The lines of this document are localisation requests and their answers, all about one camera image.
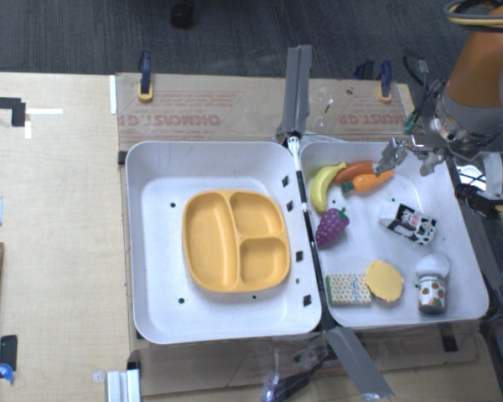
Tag yellow banana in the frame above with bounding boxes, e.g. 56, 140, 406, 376
309, 161, 348, 214

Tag brown cardboard board red print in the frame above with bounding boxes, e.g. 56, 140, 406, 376
116, 72, 503, 398

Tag yellow round biscuit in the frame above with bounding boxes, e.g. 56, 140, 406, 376
365, 260, 405, 303

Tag white capped orange print bottle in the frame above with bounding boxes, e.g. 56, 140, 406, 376
415, 252, 451, 316

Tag black cylinder on white bracket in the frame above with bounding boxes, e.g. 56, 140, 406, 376
454, 152, 503, 221

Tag orange-red sausage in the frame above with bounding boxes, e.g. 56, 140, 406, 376
333, 160, 377, 185

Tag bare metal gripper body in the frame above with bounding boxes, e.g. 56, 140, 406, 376
407, 116, 503, 162

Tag purple grapes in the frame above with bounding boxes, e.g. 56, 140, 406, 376
314, 207, 351, 249

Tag cow print milk carton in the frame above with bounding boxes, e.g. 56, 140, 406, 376
378, 203, 438, 247

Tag yellow divided plate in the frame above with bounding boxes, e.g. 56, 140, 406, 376
182, 188, 293, 294

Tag orange carrot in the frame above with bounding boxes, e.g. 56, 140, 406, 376
340, 168, 396, 194

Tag black block with thin wires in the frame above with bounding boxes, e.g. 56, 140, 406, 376
260, 352, 333, 402

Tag white plastic tray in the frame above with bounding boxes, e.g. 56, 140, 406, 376
298, 140, 491, 331
124, 140, 323, 346

